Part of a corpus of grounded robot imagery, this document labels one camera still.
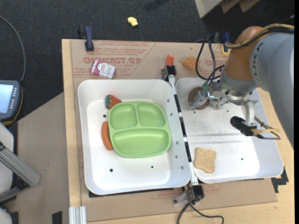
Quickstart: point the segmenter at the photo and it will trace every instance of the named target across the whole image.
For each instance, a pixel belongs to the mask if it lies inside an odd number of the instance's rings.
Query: cardboard sheet
[[[87,207],[88,221],[179,212],[181,207],[174,207],[171,199],[182,192],[181,188],[112,196],[89,196],[90,192],[84,180],[77,89],[86,79],[99,79],[90,74],[90,66],[95,59],[116,66],[114,79],[153,79],[159,77],[164,68],[166,56],[170,55],[174,57],[174,65],[177,69],[176,80],[183,77],[197,77],[196,73],[183,66],[181,61],[189,56],[197,57],[201,44],[94,41],[94,52],[86,52],[84,42],[84,40],[72,40],[71,53],[81,199],[82,205]],[[212,47],[217,66],[224,64],[227,56],[221,53],[221,44],[213,44]],[[213,60],[207,45],[199,59],[201,61],[200,73],[207,77],[213,69]],[[200,210],[277,201],[271,179],[202,184],[202,187],[205,198],[196,205]]]

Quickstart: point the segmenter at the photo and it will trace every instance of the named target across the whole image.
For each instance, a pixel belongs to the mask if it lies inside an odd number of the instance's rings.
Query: white tray
[[[203,110],[190,109],[188,95],[203,83],[200,78],[182,78],[176,83],[192,160],[198,147],[213,149],[217,154],[213,173],[194,168],[198,179],[216,183],[279,176],[283,164],[275,141],[247,137],[230,124],[233,116],[245,119],[244,106],[226,104],[221,110],[211,105]],[[257,90],[248,98],[258,101],[254,105],[255,115],[267,124]]]
[[[149,158],[124,158],[108,151],[101,126],[108,121],[105,97],[160,105],[171,131],[169,150]],[[162,80],[86,80],[78,87],[85,182],[97,195],[185,186],[191,177],[171,86]]]

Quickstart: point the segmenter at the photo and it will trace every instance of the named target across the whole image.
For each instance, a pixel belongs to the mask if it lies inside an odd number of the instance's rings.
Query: robotic arm
[[[237,38],[231,49],[220,80],[203,87],[191,103],[191,108],[208,100],[220,109],[228,102],[246,107],[246,121],[231,119],[231,124],[251,130],[253,104],[244,97],[255,88],[268,91],[278,119],[294,148],[294,26],[272,24],[249,27]]]

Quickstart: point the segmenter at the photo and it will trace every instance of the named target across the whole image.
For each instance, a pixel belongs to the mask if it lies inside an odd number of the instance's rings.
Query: brown round object
[[[194,101],[195,96],[197,95],[198,91],[202,91],[202,87],[196,87],[190,91],[188,96],[188,102],[191,104]],[[210,100],[208,99],[203,106],[195,108],[195,110],[203,110],[210,104]]]

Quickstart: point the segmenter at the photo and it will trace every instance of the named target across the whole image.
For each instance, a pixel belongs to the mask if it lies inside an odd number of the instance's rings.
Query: handheld device
[[[19,114],[23,99],[21,84],[18,81],[0,80],[0,122],[12,124]]]

